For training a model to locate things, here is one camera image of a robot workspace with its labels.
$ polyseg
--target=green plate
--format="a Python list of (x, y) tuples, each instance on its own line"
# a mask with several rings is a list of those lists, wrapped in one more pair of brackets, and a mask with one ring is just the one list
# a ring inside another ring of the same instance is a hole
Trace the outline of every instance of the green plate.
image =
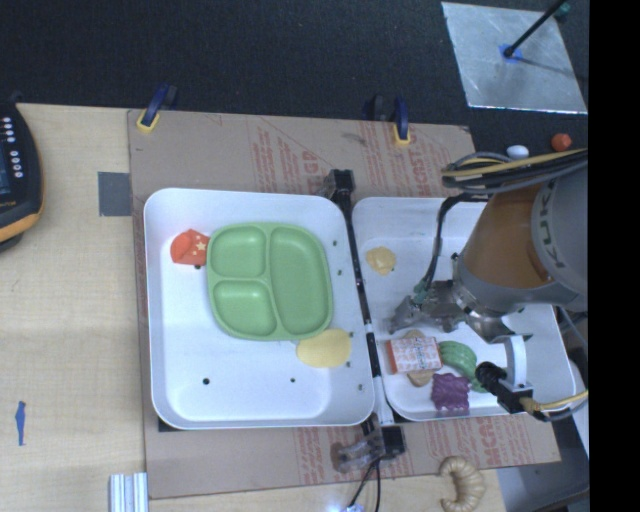
[(309, 338), (333, 315), (324, 248), (298, 226), (256, 222), (219, 229), (207, 248), (207, 283), (216, 321), (238, 338)]

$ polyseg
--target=cardboard sheet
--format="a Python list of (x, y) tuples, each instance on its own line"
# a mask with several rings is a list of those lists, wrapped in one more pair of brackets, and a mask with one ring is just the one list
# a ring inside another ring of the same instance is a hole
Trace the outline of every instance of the cardboard sheet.
[[(162, 425), (151, 402), (142, 211), (165, 187), (316, 194), (331, 169), (351, 169), (354, 201), (369, 196), (451, 195), (439, 170), (474, 151), (468, 130), (415, 124), (412, 142), (397, 145), (392, 125), (344, 121), (161, 112), (151, 133), (128, 114), (132, 215), (142, 357), (144, 431), (151, 498), (357, 481), (340, 473), (332, 449), (360, 440), (355, 427), (175, 431)], [(556, 462), (550, 424), (528, 416), (403, 423), (404, 455), (383, 478), (437, 473), (460, 454), (479, 468)]]

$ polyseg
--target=metal plate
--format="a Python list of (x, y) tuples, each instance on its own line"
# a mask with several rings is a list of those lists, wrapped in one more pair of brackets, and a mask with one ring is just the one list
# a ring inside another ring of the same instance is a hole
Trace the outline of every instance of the metal plate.
[(443, 2), (470, 107), (586, 114), (556, 20), (548, 18), (503, 56), (544, 14)]

